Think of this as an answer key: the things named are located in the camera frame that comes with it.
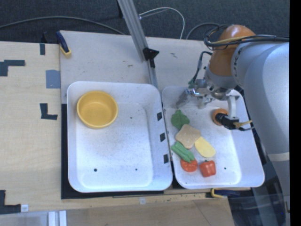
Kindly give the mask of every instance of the red tomato toy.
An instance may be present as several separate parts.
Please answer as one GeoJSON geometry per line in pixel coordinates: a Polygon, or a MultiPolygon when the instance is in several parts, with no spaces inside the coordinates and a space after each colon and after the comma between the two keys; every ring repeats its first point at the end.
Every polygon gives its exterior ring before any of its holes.
{"type": "Polygon", "coordinates": [[[194,172],[198,169],[198,162],[197,160],[193,160],[191,163],[189,163],[181,159],[181,167],[186,172],[194,172]]]}

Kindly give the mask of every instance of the gray tape marking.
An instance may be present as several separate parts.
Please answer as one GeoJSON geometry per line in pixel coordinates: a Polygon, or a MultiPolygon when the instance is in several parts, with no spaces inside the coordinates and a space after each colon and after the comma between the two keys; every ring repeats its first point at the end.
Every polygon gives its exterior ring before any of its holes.
{"type": "Polygon", "coordinates": [[[58,70],[46,70],[46,88],[61,88],[61,72],[58,70]]]}

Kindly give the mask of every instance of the white cable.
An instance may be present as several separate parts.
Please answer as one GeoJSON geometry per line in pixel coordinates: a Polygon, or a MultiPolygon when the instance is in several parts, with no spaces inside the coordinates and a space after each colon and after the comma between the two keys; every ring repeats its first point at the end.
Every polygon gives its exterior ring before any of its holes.
{"type": "Polygon", "coordinates": [[[184,19],[184,16],[183,16],[177,9],[174,9],[174,8],[168,8],[168,7],[155,8],[155,9],[146,11],[146,12],[144,12],[144,13],[141,13],[141,14],[139,14],[139,16],[140,16],[140,18],[142,18],[142,15],[144,15],[144,14],[148,14],[148,13],[150,13],[150,12],[157,11],[157,10],[162,10],[162,9],[165,9],[165,10],[166,10],[166,9],[173,10],[173,11],[177,12],[178,14],[180,14],[180,16],[182,17],[182,20],[183,20],[183,28],[182,28],[182,32],[181,32],[181,35],[180,35],[180,39],[182,39],[183,32],[184,32],[184,29],[185,29],[185,19],[184,19]]]}

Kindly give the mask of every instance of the black cable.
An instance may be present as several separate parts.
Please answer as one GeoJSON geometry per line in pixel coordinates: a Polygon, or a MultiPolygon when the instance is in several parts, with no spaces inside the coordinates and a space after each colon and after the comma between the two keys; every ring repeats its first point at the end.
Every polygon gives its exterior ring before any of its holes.
{"type": "Polygon", "coordinates": [[[220,29],[226,29],[227,27],[231,26],[231,24],[222,24],[213,29],[208,30],[204,34],[204,44],[210,49],[214,50],[216,47],[224,47],[222,49],[226,49],[229,45],[234,44],[242,44],[242,43],[249,43],[249,42],[262,42],[262,41],[280,41],[280,42],[289,42],[288,36],[276,36],[276,35],[254,35],[254,36],[246,36],[243,38],[238,38],[237,40],[230,41],[227,43],[212,43],[209,41],[210,36],[217,32],[220,29]]]}
{"type": "Polygon", "coordinates": [[[255,128],[254,126],[249,127],[249,128],[247,128],[247,129],[245,129],[245,128],[243,128],[243,127],[239,127],[238,130],[240,130],[240,131],[247,131],[247,130],[252,130],[252,129],[254,129],[254,128],[255,128]]]}
{"type": "Polygon", "coordinates": [[[23,24],[23,23],[27,23],[27,22],[32,22],[32,21],[38,21],[38,20],[45,20],[45,19],[72,19],[72,20],[80,20],[80,21],[84,21],[84,22],[88,22],[88,23],[92,23],[92,24],[96,24],[105,28],[108,28],[112,31],[115,31],[119,34],[125,35],[123,32],[114,29],[110,26],[107,26],[105,24],[101,24],[89,19],[85,19],[85,18],[80,18],[80,17],[70,17],[70,16],[46,16],[46,17],[36,17],[36,18],[30,18],[30,19],[25,19],[25,20],[21,20],[21,21],[17,21],[17,22],[13,22],[10,24],[5,24],[5,25],[0,25],[0,29],[1,28],[6,28],[6,27],[10,27],[10,26],[14,26],[14,25],[18,25],[18,24],[23,24]]]}
{"type": "Polygon", "coordinates": [[[197,68],[197,71],[195,73],[195,75],[192,77],[192,82],[194,83],[197,79],[197,76],[198,76],[198,72],[200,71],[201,69],[201,66],[202,66],[202,60],[203,60],[203,54],[209,54],[209,55],[212,55],[211,52],[208,52],[208,51],[203,51],[199,57],[199,60],[198,60],[198,68],[197,68]]]}
{"type": "Polygon", "coordinates": [[[207,26],[207,25],[215,25],[215,26],[219,26],[219,24],[216,24],[216,23],[202,23],[202,24],[198,24],[198,25],[196,25],[195,27],[193,27],[193,28],[189,31],[189,33],[188,33],[187,36],[186,36],[186,39],[188,39],[189,36],[191,35],[191,33],[192,33],[193,31],[195,31],[197,28],[200,28],[200,27],[202,27],[202,26],[207,26]]]}

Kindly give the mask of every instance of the gray carpet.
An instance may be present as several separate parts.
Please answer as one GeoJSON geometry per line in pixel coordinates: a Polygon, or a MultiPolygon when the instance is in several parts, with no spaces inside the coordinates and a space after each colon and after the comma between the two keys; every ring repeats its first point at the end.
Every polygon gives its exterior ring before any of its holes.
{"type": "MultiPolygon", "coordinates": [[[[138,13],[158,7],[171,7],[185,18],[188,32],[200,23],[242,24],[256,34],[289,36],[290,0],[134,0],[138,13]]],[[[88,22],[47,19],[2,27],[12,22],[43,17],[72,16],[93,20],[129,34],[119,18],[116,0],[0,0],[0,41],[40,42],[47,32],[48,42],[56,42],[55,32],[72,30],[116,33],[88,22]]],[[[141,20],[146,36],[180,38],[182,18],[167,10],[141,20]]],[[[189,39],[202,40],[208,27],[196,29],[189,39]]]]}

